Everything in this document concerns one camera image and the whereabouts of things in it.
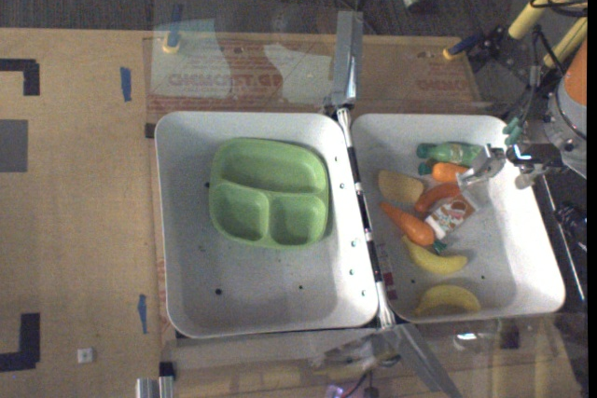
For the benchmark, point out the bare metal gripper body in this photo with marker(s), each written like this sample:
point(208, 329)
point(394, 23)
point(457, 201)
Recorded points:
point(536, 155)

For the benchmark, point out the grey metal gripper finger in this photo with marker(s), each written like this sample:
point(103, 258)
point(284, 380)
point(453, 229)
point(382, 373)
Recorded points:
point(490, 159)
point(472, 178)

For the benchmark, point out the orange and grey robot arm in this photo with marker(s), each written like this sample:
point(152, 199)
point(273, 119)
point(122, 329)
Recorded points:
point(576, 74)

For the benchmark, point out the small orange carrot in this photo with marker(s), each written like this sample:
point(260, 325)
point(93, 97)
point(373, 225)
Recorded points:
point(445, 171)

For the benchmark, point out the green plastic bottle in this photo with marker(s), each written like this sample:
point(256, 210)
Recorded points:
point(450, 152)

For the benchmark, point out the orange sausage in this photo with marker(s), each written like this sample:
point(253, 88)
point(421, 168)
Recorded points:
point(434, 196)

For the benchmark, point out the brown and white carton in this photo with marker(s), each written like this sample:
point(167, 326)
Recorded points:
point(450, 214)

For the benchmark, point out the tan bread slice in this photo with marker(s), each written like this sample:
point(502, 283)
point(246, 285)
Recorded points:
point(400, 186)

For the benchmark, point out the long orange carrot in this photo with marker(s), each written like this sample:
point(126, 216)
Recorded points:
point(412, 224)

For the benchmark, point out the white plastic tray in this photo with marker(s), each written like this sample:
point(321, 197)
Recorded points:
point(261, 289)
point(508, 256)

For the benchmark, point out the yellow banana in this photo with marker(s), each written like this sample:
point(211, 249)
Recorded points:
point(450, 297)
point(436, 262)

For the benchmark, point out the green divided plate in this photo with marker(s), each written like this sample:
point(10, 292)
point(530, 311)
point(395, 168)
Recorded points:
point(268, 174)

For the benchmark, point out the small white square piece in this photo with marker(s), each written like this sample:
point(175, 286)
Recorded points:
point(85, 355)

